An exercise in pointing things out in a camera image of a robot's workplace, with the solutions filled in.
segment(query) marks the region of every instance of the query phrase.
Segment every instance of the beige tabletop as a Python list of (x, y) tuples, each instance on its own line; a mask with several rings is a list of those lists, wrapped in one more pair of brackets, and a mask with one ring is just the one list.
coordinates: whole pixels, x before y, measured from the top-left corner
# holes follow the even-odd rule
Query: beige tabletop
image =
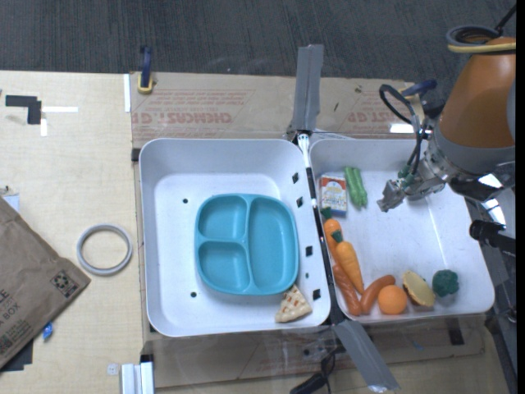
[[(291, 80), (284, 84), (289, 92)], [(128, 231), (138, 252), (132, 118), (126, 111), (125, 82), (124, 75), (0, 72), (0, 183), (20, 195), (20, 213), (29, 225), (76, 264), (80, 235), (101, 222)], [(46, 135), (41, 126), (27, 124), (26, 108), (5, 106), (6, 94), (37, 96), (49, 108)], [(286, 95), (285, 100), (287, 109), (293, 99)], [(108, 267), (123, 257), (125, 246), (103, 233), (90, 238), (84, 252), (95, 265)], [(32, 364), (23, 371), (0, 373), (1, 393), (119, 392), (119, 377), (112, 370), (137, 364), (144, 343), (138, 257), (114, 276), (90, 277), (88, 288), (53, 320), (52, 336), (45, 342), (35, 338)], [(478, 322), (474, 329), (482, 349), (476, 354), (391, 365), (403, 392), (507, 392), (491, 335)], [(159, 392), (288, 392), (308, 376)], [(331, 379), (332, 392), (370, 392), (356, 369)]]

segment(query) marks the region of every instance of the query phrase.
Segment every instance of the blue plate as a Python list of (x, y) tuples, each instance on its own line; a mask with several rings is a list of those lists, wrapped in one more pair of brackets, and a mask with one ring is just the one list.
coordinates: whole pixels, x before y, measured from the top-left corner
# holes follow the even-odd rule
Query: blue plate
[(294, 217), (284, 203), (265, 195), (215, 195), (197, 212), (195, 256), (200, 277), (216, 291), (283, 292), (299, 271)]

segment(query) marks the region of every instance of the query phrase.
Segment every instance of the orange fruit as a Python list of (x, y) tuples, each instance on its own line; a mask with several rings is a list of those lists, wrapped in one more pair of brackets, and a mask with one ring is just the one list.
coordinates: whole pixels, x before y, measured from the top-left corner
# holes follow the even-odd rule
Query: orange fruit
[(377, 296), (377, 306), (383, 314), (401, 314), (407, 307), (409, 297), (405, 291), (396, 285), (383, 287)]

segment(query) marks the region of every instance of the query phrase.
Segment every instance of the paper bag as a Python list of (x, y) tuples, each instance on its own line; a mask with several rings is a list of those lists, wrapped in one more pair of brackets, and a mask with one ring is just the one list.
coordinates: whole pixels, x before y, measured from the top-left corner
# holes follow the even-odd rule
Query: paper bag
[(89, 282), (0, 197), (0, 369)]

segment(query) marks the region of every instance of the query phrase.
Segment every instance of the white ring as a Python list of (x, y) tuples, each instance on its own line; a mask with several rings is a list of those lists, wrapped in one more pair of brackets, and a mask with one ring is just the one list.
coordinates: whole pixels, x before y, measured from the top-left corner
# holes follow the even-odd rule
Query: white ring
[[(120, 235), (122, 239), (126, 242), (127, 253), (125, 258), (116, 266), (110, 268), (98, 268), (89, 264), (82, 253), (82, 248), (84, 247), (85, 241), (92, 236), (95, 232), (99, 231), (111, 231), (115, 232), (117, 235)], [(80, 236), (79, 241), (76, 243), (76, 256), (80, 261), (80, 265), (85, 268), (88, 272), (92, 274), (98, 274), (99, 276), (111, 276), (117, 272), (120, 272), (131, 260), (131, 255), (133, 254), (133, 243), (128, 233), (117, 225), (112, 225), (111, 223), (100, 223), (93, 227), (90, 227), (84, 231)]]

